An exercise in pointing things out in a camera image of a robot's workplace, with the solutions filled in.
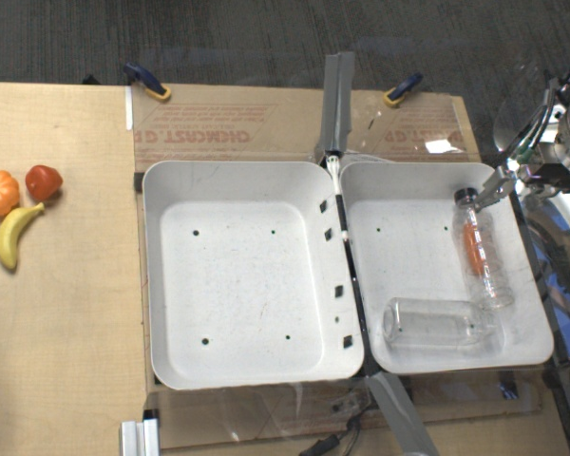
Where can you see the white plastic tray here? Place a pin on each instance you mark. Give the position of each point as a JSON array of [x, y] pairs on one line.
[[247, 278], [408, 264]]

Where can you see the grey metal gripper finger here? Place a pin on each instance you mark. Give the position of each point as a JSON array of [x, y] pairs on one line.
[[494, 198], [499, 177]]

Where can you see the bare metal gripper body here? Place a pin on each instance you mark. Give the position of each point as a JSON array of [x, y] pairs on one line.
[[553, 174]]

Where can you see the clear bottle with orange label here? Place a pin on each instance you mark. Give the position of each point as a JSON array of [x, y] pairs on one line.
[[484, 259]]

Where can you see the red toy pepper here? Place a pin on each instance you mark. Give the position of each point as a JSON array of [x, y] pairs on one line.
[[43, 182]]

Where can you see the thin black and white rod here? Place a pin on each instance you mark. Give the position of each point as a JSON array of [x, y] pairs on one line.
[[342, 216]]

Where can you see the brown cardboard board red print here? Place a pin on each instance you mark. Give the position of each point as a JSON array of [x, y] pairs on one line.
[[275, 126]]

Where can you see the yellow banana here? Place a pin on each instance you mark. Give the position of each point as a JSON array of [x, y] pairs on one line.
[[10, 235]]

